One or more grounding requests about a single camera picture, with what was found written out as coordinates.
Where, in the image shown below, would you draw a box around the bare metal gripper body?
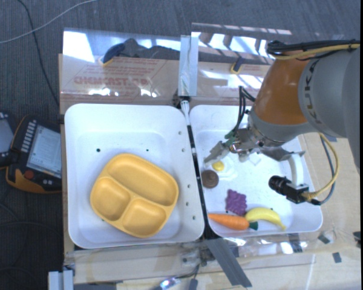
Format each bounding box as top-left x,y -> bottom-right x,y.
229,127 -> 288,155

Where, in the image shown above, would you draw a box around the white and yellow fried egg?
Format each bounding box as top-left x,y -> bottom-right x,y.
203,158 -> 239,181

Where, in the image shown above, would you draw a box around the white plastic tray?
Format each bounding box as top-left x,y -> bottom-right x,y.
189,104 -> 324,239
64,103 -> 206,250

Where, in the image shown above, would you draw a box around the purple grapes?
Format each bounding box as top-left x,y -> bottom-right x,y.
224,188 -> 248,217

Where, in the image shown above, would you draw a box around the yellow banana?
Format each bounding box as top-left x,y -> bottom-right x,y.
244,207 -> 287,231

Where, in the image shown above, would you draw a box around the orange carrot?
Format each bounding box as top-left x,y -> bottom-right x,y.
208,212 -> 259,231

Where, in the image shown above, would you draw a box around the yellow divided plate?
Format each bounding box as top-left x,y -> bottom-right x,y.
90,152 -> 180,239

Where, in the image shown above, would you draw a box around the brown cardboard board red print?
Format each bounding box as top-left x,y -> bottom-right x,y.
58,52 -> 361,290

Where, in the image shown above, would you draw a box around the black cylinder on white bracket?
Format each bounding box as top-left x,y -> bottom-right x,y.
268,156 -> 310,205

